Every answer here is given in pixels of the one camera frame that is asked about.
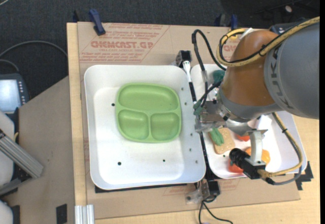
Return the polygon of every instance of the gray carpet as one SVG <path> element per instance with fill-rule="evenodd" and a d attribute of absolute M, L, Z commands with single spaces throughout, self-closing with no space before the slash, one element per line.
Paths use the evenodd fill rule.
<path fill-rule="evenodd" d="M 255 11 L 296 0 L 9 0 L 0 5 L 0 53 L 25 41 L 48 41 L 66 50 L 66 23 L 89 21 L 88 11 L 95 8 L 103 22 L 154 23 L 214 26 L 220 14 L 225 22 L 236 14 L 240 27 L 269 28 L 275 23 L 296 21 L 319 15 L 319 0 L 294 5 L 292 15 L 281 9 L 255 14 Z M 43 44 L 25 45 L 0 56 L 19 67 L 31 98 L 68 74 L 66 57 Z M 0 73 L 14 72 L 0 62 Z"/>

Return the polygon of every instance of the bread slice toy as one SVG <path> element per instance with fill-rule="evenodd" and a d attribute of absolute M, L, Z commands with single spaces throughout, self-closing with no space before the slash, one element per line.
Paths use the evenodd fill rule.
<path fill-rule="evenodd" d="M 214 146 L 214 151 L 217 154 L 223 154 L 235 148 L 235 142 L 227 127 L 214 128 L 208 133 Z"/>

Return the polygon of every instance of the white plastic part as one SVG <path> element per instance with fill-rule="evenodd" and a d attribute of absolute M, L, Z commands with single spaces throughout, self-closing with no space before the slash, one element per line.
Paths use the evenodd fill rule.
<path fill-rule="evenodd" d="M 249 135 L 250 145 L 251 145 L 251 154 L 249 160 L 256 165 L 256 163 L 262 161 L 262 133 L 260 131 L 254 131 Z"/>
<path fill-rule="evenodd" d="M 184 68 L 184 70 L 186 72 L 187 80 L 189 82 L 191 82 L 192 81 L 192 79 L 191 79 L 191 73 L 190 73 L 190 71 L 191 71 L 191 65 L 190 65 L 190 63 L 189 63 L 188 60 L 183 61 L 183 68 Z"/>
<path fill-rule="evenodd" d="M 248 28 L 244 33 L 242 33 L 239 37 L 239 40 L 243 39 L 246 35 L 252 33 L 253 31 L 257 30 L 263 30 L 263 29 L 253 29 L 253 28 Z"/>
<path fill-rule="evenodd" d="M 176 91 L 181 104 L 179 137 L 166 143 L 139 143 L 117 128 L 112 103 L 127 83 L 155 83 Z M 106 190 L 194 183 L 206 171 L 200 135 L 185 72 L 176 66 L 94 65 L 84 75 L 90 175 Z"/>
<path fill-rule="evenodd" d="M 14 215 L 11 208 L 5 204 L 3 201 L 0 201 L 0 223 L 1 224 L 13 224 Z"/>

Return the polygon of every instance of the green divided plate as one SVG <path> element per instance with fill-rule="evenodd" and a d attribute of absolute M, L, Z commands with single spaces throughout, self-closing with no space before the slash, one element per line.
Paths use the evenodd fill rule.
<path fill-rule="evenodd" d="M 169 142 L 181 131 L 179 97 L 170 87 L 126 84 L 117 93 L 115 108 L 120 133 L 132 141 Z"/>

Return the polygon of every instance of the white tray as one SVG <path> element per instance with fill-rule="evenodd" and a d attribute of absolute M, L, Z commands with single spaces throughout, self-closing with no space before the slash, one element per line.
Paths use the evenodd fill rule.
<path fill-rule="evenodd" d="M 167 143 L 138 143 L 123 137 L 115 117 L 116 95 L 127 83 L 155 83 L 180 99 L 182 129 Z M 185 72 L 176 66 L 95 65 L 84 75 L 90 175 L 105 190 L 200 181 L 205 160 L 194 130 L 192 98 Z"/>
<path fill-rule="evenodd" d="M 216 70 L 220 70 L 220 68 L 217 65 L 204 65 L 204 66 L 208 73 L 209 84 L 211 84 L 213 82 L 212 73 Z M 200 66 L 199 65 L 194 66 L 190 74 L 192 77 L 192 82 L 198 100 L 203 95 L 205 89 L 204 82 L 201 76 L 202 74 L 201 74 Z M 290 131 L 290 133 L 292 134 L 292 136 L 294 137 L 297 144 L 302 150 L 303 153 L 302 169 L 304 170 L 307 166 L 306 155 L 293 116 L 285 111 L 278 112 L 278 115 L 280 116 L 284 125 Z M 282 133 L 280 127 L 277 125 L 272 115 L 263 116 L 261 120 L 264 120 L 264 122 L 262 121 L 260 123 L 264 125 L 266 123 L 268 127 L 268 131 L 264 133 L 263 149 L 269 151 L 271 160 L 270 163 L 266 166 L 266 170 L 269 172 L 277 172 L 295 166 L 299 162 L 296 152 L 293 149 L 287 137 L 285 136 L 285 134 Z M 206 134 L 204 134 L 204 141 L 205 141 L 209 166 L 211 168 L 211 171 L 216 176 L 224 179 L 246 177 L 246 175 L 244 174 L 233 173 L 228 170 L 228 160 L 229 160 L 230 151 L 224 154 L 217 154 L 214 151 L 211 138 L 209 138 Z M 250 147 L 250 141 L 247 142 L 241 141 L 235 137 L 234 137 L 234 141 L 235 141 L 235 147 L 237 148 L 245 150 L 246 148 Z"/>

